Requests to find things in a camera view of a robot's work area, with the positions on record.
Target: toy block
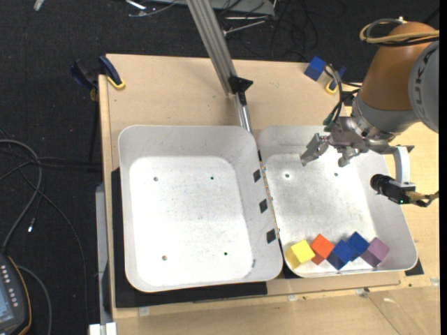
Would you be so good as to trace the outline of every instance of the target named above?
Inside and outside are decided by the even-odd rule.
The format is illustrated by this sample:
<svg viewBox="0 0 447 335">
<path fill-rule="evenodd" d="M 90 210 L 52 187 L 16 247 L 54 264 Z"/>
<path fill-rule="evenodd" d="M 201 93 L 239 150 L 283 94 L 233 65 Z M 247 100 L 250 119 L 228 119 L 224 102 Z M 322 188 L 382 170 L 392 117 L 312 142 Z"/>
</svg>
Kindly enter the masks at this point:
<svg viewBox="0 0 447 335">
<path fill-rule="evenodd" d="M 313 252 L 310 245 L 307 243 L 305 239 L 299 241 L 292 245 L 284 254 L 286 260 L 292 269 L 299 267 L 302 263 L 306 263 L 315 257 L 315 253 Z"/>
<path fill-rule="evenodd" d="M 337 270 L 343 268 L 351 260 L 356 251 L 345 241 L 341 240 L 334 247 L 326 260 Z"/>
<path fill-rule="evenodd" d="M 351 260 L 357 259 L 363 252 L 369 247 L 369 243 L 364 239 L 358 232 L 354 232 L 348 239 L 348 245 L 352 247 L 356 252 L 354 253 Z"/>
<path fill-rule="evenodd" d="M 383 262 L 389 251 L 390 247 L 375 237 L 360 257 L 371 267 L 377 267 L 379 263 Z"/>
<path fill-rule="evenodd" d="M 330 255 L 334 249 L 334 245 L 323 235 L 319 234 L 310 244 L 310 248 L 312 248 L 315 253 L 315 257 L 312 258 L 312 262 L 319 265 Z"/>
<path fill-rule="evenodd" d="M 308 67 L 305 70 L 305 75 L 307 77 L 310 77 L 314 81 L 317 81 L 321 73 L 323 73 L 324 68 L 326 66 L 326 62 L 324 62 L 322 59 L 319 59 L 317 56 L 315 56 L 311 61 Z"/>
</svg>

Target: hole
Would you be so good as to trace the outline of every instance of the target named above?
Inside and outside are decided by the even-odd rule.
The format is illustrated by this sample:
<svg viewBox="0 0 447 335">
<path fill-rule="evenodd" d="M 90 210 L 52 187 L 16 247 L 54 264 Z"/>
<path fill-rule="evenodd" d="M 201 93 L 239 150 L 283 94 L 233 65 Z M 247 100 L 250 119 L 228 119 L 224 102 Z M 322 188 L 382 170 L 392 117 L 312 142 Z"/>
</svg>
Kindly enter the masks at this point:
<svg viewBox="0 0 447 335">
<path fill-rule="evenodd" d="M 274 231 L 274 228 L 272 228 L 270 231 L 267 232 L 267 243 L 272 243 L 277 238 L 277 234 Z"/>
<path fill-rule="evenodd" d="M 268 208 L 267 199 L 264 199 L 263 201 L 259 202 L 259 209 L 261 213 L 263 213 Z"/>
<path fill-rule="evenodd" d="M 253 173 L 254 182 L 257 182 L 261 178 L 261 171 L 257 170 Z"/>
</svg>

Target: blue block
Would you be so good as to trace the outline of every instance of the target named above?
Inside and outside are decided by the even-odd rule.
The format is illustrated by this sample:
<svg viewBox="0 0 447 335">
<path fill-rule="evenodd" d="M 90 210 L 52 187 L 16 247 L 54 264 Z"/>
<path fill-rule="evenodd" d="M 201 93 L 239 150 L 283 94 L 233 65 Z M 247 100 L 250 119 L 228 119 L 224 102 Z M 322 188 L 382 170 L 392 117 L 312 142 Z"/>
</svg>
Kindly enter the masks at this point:
<svg viewBox="0 0 447 335">
<path fill-rule="evenodd" d="M 348 239 L 348 245 L 355 251 L 355 254 L 351 260 L 355 260 L 359 255 L 363 254 L 368 247 L 369 243 L 358 232 L 354 232 Z"/>
<path fill-rule="evenodd" d="M 356 251 L 351 248 L 345 241 L 341 240 L 334 247 L 326 260 L 337 270 L 340 270 L 351 260 Z"/>
<path fill-rule="evenodd" d="M 307 77 L 310 77 L 314 81 L 317 81 L 321 73 L 323 73 L 324 68 L 326 66 L 326 62 L 324 62 L 322 59 L 319 59 L 317 56 L 315 56 L 311 61 L 308 67 L 305 70 L 305 75 Z"/>
</svg>

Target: black floor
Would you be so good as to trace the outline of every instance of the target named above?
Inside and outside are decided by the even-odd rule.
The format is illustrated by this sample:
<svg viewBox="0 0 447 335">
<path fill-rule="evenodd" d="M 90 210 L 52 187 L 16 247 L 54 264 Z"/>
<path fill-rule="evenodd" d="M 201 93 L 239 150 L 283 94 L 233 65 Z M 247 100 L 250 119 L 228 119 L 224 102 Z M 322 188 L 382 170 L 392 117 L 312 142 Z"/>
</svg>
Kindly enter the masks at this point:
<svg viewBox="0 0 447 335">
<path fill-rule="evenodd" d="M 40 157 L 64 159 L 43 159 L 47 165 L 44 194 L 61 212 L 45 199 L 37 212 L 37 197 L 14 232 L 8 254 L 46 284 L 54 310 L 52 333 L 86 334 L 88 322 L 99 321 L 94 192 L 102 177 L 101 146 L 96 138 L 90 158 L 95 103 L 86 89 L 74 83 L 71 64 L 82 59 L 95 68 L 98 56 L 106 52 L 206 57 L 206 51 L 184 6 L 132 18 L 129 13 L 138 11 L 124 1 L 45 0 L 38 12 L 33 10 L 34 2 L 0 0 L 0 130 L 5 133 L 0 139 L 23 142 Z M 361 43 L 359 31 L 383 17 L 423 22 L 439 2 L 281 0 L 276 19 L 232 34 L 228 46 L 234 59 L 308 61 L 318 56 L 336 68 L 346 66 L 345 80 L 361 81 L 376 47 Z M 148 6 L 158 10 L 166 5 Z M 217 13 L 227 28 L 247 23 L 224 19 L 241 14 Z M 439 28 L 439 15 L 428 22 Z M 33 193 L 19 172 L 3 177 L 16 163 L 29 159 L 19 148 L 13 147 L 13 152 L 15 159 L 0 144 L 1 243 Z M 23 173 L 36 183 L 35 166 L 23 167 Z M 34 233 L 29 234 L 27 228 L 36 214 Z M 45 334 L 43 291 L 28 275 L 24 279 L 33 306 L 29 333 Z"/>
</svg>

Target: wooden table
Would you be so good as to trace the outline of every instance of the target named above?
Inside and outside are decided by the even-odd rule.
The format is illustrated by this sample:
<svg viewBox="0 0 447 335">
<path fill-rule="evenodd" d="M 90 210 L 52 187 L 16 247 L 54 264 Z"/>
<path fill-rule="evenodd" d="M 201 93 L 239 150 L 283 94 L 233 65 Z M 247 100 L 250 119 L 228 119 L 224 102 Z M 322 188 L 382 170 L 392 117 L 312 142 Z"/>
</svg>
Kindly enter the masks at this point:
<svg viewBox="0 0 447 335">
<path fill-rule="evenodd" d="M 113 259 L 110 173 L 119 166 L 117 138 L 130 125 L 237 125 L 209 59 L 109 54 L 126 81 L 121 91 L 99 78 L 101 141 L 108 257 Z M 254 81 L 247 91 L 254 136 L 272 125 L 321 124 L 337 102 L 304 75 L 307 64 L 234 61 L 238 75 Z M 439 189 L 439 137 L 421 123 L 396 144 L 414 144 L 411 180 L 417 190 Z M 387 158 L 390 170 L 394 161 Z M 116 308 L 118 334 L 438 334 L 440 333 L 439 201 L 423 209 L 405 205 L 424 274 L 372 272 L 268 282 L 262 297 Z M 115 299 L 114 265 L 109 262 Z M 358 294 L 368 288 L 367 297 Z"/>
</svg>

